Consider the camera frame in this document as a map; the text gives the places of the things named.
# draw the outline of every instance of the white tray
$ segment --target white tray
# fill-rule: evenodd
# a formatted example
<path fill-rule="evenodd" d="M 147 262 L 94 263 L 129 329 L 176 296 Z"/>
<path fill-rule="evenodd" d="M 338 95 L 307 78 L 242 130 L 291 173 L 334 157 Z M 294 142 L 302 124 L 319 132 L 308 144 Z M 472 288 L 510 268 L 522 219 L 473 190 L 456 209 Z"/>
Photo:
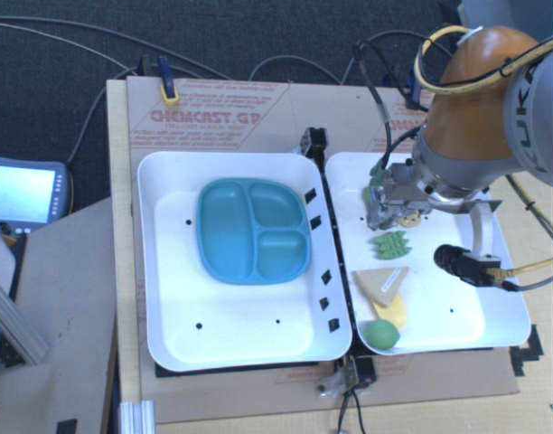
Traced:
<path fill-rule="evenodd" d="M 331 224 L 318 169 L 294 154 L 156 152 L 138 167 L 145 258 L 148 348 L 174 372 L 334 360 L 351 344 Z M 202 264 L 196 210 L 204 186 L 221 178 L 287 185 L 305 203 L 311 260 L 275 285 L 218 281 Z"/>
<path fill-rule="evenodd" d="M 363 328 L 377 317 L 369 300 L 354 283 L 353 273 L 383 267 L 409 267 L 399 289 L 408 320 L 400 330 L 397 345 L 377 353 L 412 354 L 510 346 L 526 341 L 530 335 L 530 316 L 521 293 L 475 288 L 441 270 L 433 261 L 436 248 L 442 244 L 472 247 L 473 232 L 468 215 L 432 211 L 427 220 L 407 230 L 405 238 L 412 248 L 410 253 L 393 260 L 376 259 L 372 241 L 385 231 L 374 232 L 367 226 L 367 207 L 362 194 L 369 185 L 369 171 L 380 157 L 372 153 L 339 153 L 326 165 L 355 319 L 363 343 Z M 403 162 L 406 157 L 395 154 L 392 161 Z M 501 257 L 503 268 L 510 267 L 496 220 L 494 254 Z"/>

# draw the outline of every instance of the white wire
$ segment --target white wire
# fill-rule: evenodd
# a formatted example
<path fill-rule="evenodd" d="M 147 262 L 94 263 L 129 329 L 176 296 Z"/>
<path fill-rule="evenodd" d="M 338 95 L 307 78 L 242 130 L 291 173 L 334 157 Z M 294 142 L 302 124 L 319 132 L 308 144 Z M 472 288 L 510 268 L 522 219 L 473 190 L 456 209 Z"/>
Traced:
<path fill-rule="evenodd" d="M 82 45 L 80 43 L 74 42 L 74 41 L 69 40 L 69 39 L 64 39 L 63 37 L 59 37 L 57 35 L 52 35 L 50 33 L 43 33 L 41 31 L 36 31 L 35 29 L 30 29 L 29 27 L 22 27 L 22 26 L 19 26 L 19 25 L 6 24 L 6 23 L 0 23 L 0 27 L 5 27 L 7 29 L 14 29 L 16 31 L 25 31 L 25 32 L 28 32 L 28 33 L 35 33 L 36 35 L 40 35 L 42 37 L 48 37 L 48 38 L 56 40 L 58 42 L 68 43 L 68 44 L 73 45 L 75 47 L 81 48 L 82 50 L 85 50 L 87 52 L 94 53 L 97 56 L 101 56 L 102 58 L 104 58 L 104 59 L 106 59 L 110 62 L 113 62 L 114 64 L 116 64 L 120 68 L 123 68 L 125 70 L 128 69 L 128 67 L 125 64 L 121 63 L 120 61 L 115 60 L 114 58 L 112 58 L 111 56 L 106 55 L 105 53 L 98 52 L 97 50 L 94 50 L 93 48 L 87 47 L 86 45 Z"/>
<path fill-rule="evenodd" d="M 316 62 L 311 61 L 311 60 L 307 60 L 306 58 L 303 58 L 302 56 L 295 56 L 293 54 L 283 54 L 283 55 L 273 56 L 271 58 L 266 58 L 264 61 L 257 64 L 257 66 L 252 70 L 252 72 L 248 76 L 248 81 L 252 81 L 254 79 L 255 75 L 257 74 L 257 72 L 262 67 L 264 67 L 266 64 L 269 64 L 272 61 L 279 61 L 279 60 L 289 60 L 289 61 L 303 62 L 305 64 L 308 64 L 309 66 L 312 66 L 313 68 L 317 69 L 318 71 L 322 72 L 323 74 L 325 74 L 327 77 L 329 77 L 329 79 L 331 79 L 335 83 L 341 84 L 341 81 L 339 80 L 339 78 L 337 78 L 337 76 L 335 76 L 333 73 L 331 73 L 330 71 L 325 69 L 320 64 L 317 64 Z"/>
<path fill-rule="evenodd" d="M 155 45 L 153 43 L 144 41 L 142 39 L 138 39 L 137 37 L 133 37 L 132 35 L 128 35 L 126 33 L 119 33 L 117 31 L 113 31 L 112 29 L 107 29 L 105 27 L 100 27 L 92 24 L 86 24 L 86 23 L 79 23 L 77 21 L 67 21 L 65 19 L 54 19 L 54 18 L 41 18 L 41 17 L 34 17 L 34 16 L 2 16 L 0 15 L 0 21 L 19 21 L 22 23 L 47 23 L 47 24 L 62 24 L 62 25 L 68 25 L 70 27 L 80 27 L 84 29 L 88 29 L 91 31 L 101 32 L 101 33 L 107 33 L 109 35 L 113 35 L 116 37 L 119 37 L 124 40 L 128 40 L 130 42 L 138 43 L 140 45 L 144 45 L 145 47 L 152 48 L 158 52 L 166 53 L 170 56 L 173 56 L 174 58 L 178 58 L 179 60 L 188 62 L 194 66 L 197 66 L 205 71 L 208 71 L 214 75 L 217 75 L 218 77 L 221 77 L 225 80 L 232 80 L 232 78 L 224 75 L 222 72 L 218 72 L 214 70 L 213 68 L 209 66 L 205 66 L 204 64 L 201 64 L 197 61 L 191 60 L 190 58 L 187 58 L 180 53 L 173 52 L 171 50 L 168 50 L 167 48 Z"/>

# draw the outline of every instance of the metal bracket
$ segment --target metal bracket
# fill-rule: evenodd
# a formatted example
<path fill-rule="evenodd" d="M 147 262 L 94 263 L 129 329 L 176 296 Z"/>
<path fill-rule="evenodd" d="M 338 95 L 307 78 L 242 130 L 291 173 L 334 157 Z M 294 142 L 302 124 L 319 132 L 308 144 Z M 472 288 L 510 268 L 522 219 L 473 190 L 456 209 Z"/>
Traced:
<path fill-rule="evenodd" d="M 119 407 L 120 434 L 155 434 L 154 401 L 123 401 Z"/>
<path fill-rule="evenodd" d="M 49 346 L 18 313 L 15 302 L 0 286 L 0 331 L 8 343 L 29 365 L 40 363 Z"/>
<path fill-rule="evenodd" d="M 493 253 L 493 212 L 501 201 L 470 201 L 465 205 L 473 226 L 472 254 L 477 257 Z"/>
<path fill-rule="evenodd" d="M 372 356 L 348 357 L 344 366 L 316 382 L 319 399 L 336 399 L 351 389 L 365 389 L 377 381 Z"/>

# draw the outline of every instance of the green ball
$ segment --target green ball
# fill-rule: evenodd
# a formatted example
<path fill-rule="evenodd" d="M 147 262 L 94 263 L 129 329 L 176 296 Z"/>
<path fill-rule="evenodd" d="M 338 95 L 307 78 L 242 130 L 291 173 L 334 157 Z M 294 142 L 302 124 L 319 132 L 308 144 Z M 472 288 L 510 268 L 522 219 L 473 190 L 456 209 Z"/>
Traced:
<path fill-rule="evenodd" d="M 365 340 L 374 349 L 386 351 L 400 338 L 399 330 L 389 320 L 374 320 L 365 327 Z"/>

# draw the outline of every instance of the yellow object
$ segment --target yellow object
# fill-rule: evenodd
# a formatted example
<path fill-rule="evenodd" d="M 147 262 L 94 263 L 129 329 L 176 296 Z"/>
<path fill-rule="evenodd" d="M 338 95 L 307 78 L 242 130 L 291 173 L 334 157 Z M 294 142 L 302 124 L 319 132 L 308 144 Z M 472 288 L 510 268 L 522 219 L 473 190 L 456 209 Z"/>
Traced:
<path fill-rule="evenodd" d="M 166 106 L 172 106 L 178 103 L 180 101 L 180 95 L 178 94 L 178 90 L 176 89 L 176 86 L 174 85 L 174 97 L 168 98 L 166 96 L 166 91 L 164 90 L 164 85 L 160 86 L 160 93 L 162 94 L 162 99 L 164 100 L 164 104 Z"/>
<path fill-rule="evenodd" d="M 374 300 L 371 300 L 371 303 L 379 318 L 390 321 L 397 329 L 401 329 L 405 326 L 407 322 L 407 310 L 405 309 L 403 298 L 399 293 L 395 294 L 391 305 L 388 307 L 384 307 Z"/>

